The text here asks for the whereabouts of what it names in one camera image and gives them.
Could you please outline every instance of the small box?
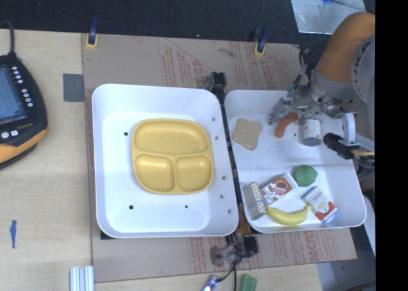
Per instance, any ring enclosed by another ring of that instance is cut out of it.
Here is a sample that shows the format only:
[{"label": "small box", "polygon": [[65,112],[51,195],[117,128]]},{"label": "small box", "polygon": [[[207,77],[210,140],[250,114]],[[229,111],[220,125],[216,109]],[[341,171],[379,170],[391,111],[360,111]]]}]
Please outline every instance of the small box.
[{"label": "small box", "polygon": [[258,182],[251,182],[243,188],[245,202],[252,220],[256,220],[266,213],[265,205],[262,201],[261,191]]},{"label": "small box", "polygon": [[287,195],[295,187],[297,187],[297,183],[289,173],[278,177],[273,182],[270,182],[261,188],[261,194],[265,205],[269,206],[273,204],[284,195]]},{"label": "small box", "polygon": [[326,223],[337,212],[335,204],[317,186],[306,192],[302,200],[312,206],[312,212],[322,223]]}]

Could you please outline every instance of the juice box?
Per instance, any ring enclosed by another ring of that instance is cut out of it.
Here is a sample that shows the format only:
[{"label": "juice box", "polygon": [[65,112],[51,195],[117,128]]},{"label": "juice box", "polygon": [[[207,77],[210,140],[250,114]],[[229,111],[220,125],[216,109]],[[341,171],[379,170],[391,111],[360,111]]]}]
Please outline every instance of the juice box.
[{"label": "juice box", "polygon": [[306,192],[302,200],[312,206],[312,212],[322,223],[326,223],[337,212],[335,204],[317,186]]}]

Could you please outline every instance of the green ball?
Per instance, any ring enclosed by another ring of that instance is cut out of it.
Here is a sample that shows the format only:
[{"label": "green ball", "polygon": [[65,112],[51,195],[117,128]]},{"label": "green ball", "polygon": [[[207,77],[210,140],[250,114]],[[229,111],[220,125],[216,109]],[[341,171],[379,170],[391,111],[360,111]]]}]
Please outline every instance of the green ball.
[{"label": "green ball", "polygon": [[293,177],[300,186],[310,186],[316,180],[317,172],[311,166],[300,165],[296,167]]}]

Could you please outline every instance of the blue clamp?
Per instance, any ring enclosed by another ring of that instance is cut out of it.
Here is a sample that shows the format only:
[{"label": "blue clamp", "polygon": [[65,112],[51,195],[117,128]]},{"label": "blue clamp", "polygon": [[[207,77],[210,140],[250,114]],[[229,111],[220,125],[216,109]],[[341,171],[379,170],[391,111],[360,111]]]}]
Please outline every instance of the blue clamp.
[{"label": "blue clamp", "polygon": [[265,45],[266,45],[266,39],[268,38],[268,33],[269,30],[267,26],[265,26],[262,30],[262,33],[258,39],[258,42],[255,45],[255,51],[254,54],[256,57],[261,58],[265,54]]},{"label": "blue clamp", "polygon": [[98,35],[96,34],[96,26],[98,25],[98,16],[96,14],[92,15],[91,19],[91,30],[90,33],[87,34],[85,44],[88,47],[94,48],[98,44]]}]

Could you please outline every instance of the gray tape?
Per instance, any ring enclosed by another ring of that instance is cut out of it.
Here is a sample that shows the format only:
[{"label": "gray tape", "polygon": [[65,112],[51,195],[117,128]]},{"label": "gray tape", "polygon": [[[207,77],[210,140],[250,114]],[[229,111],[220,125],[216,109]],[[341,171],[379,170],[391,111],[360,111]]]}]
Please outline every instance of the gray tape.
[{"label": "gray tape", "polygon": [[84,76],[82,74],[62,74],[64,101],[84,101]]}]

